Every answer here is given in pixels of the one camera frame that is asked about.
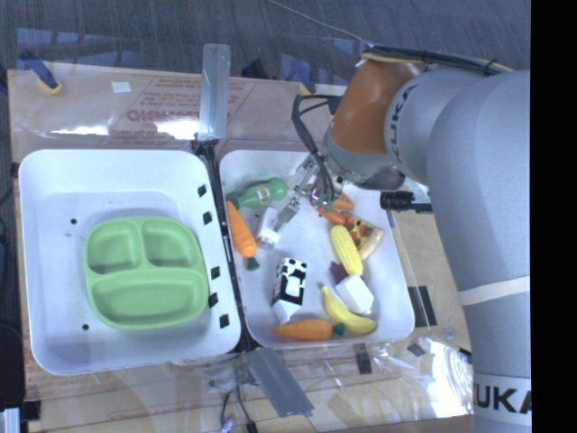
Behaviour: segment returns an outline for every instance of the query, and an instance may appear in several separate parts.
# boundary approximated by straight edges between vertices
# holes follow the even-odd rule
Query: carrot
[[[323,341],[328,340],[335,332],[342,335],[341,325],[333,326],[326,319],[307,319],[299,322],[289,322],[272,328],[272,333],[278,336],[287,336],[297,340]]]
[[[342,192],[338,199],[333,203],[333,208],[345,211],[353,210],[353,201]]]
[[[327,212],[324,207],[318,207],[316,211],[334,225],[344,225],[346,221],[346,216],[334,208]]]
[[[257,251],[257,244],[254,240],[254,236],[246,225],[243,216],[230,200],[226,201],[226,208],[228,210],[228,219],[230,221],[234,249],[243,258],[248,260],[249,270],[256,270],[260,265],[254,259],[254,255]]]

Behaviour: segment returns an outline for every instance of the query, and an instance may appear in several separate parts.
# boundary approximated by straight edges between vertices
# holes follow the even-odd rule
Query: dark floor
[[[198,73],[205,43],[232,72],[346,85],[370,44],[530,68],[531,0],[0,0],[0,63],[45,60]],[[9,113],[0,97],[0,411],[23,396]]]

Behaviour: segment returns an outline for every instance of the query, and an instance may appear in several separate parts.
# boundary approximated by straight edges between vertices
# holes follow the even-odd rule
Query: green divided plate
[[[146,330],[200,315],[208,279],[190,228],[165,216],[115,218],[92,228],[84,245],[90,305],[112,327]]]

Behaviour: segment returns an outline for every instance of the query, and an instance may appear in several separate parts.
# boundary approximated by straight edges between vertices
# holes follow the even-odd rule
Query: toy bottle
[[[232,198],[231,202],[237,209],[240,207],[260,208],[269,205],[274,200],[284,199],[288,192],[287,183],[280,178],[273,178],[267,182],[250,186],[241,196]]]

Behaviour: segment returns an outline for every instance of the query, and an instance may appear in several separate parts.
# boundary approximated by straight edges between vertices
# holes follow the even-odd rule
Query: yellow corn cob
[[[334,225],[331,228],[331,241],[347,273],[362,276],[361,256],[349,231],[343,225]]]

